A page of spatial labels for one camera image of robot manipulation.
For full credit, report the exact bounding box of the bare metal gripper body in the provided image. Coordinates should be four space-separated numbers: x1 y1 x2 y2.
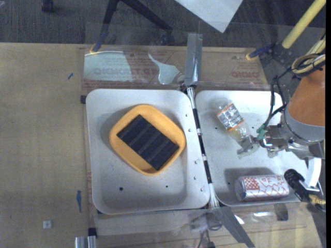
263 124 311 160

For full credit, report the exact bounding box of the white plastic tray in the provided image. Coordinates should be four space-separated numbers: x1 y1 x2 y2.
85 88 211 215
194 89 303 207

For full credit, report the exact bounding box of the clear plastic bottle orange label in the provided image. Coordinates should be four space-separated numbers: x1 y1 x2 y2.
211 99 253 142

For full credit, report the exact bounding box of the silver can red print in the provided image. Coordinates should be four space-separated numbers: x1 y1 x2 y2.
234 174 290 203

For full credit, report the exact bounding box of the thin black and white rod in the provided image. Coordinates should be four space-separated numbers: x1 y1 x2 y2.
186 86 220 209

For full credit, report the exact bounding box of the brown cardboard board red print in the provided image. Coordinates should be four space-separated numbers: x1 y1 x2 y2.
79 44 309 238

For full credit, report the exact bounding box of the yellow foam tube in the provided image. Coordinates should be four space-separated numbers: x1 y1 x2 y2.
281 0 326 49

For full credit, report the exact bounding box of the orange plate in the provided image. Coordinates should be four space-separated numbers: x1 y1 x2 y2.
108 103 187 176

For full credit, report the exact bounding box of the black cylinder on white bracket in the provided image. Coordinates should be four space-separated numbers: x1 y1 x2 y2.
283 156 323 203

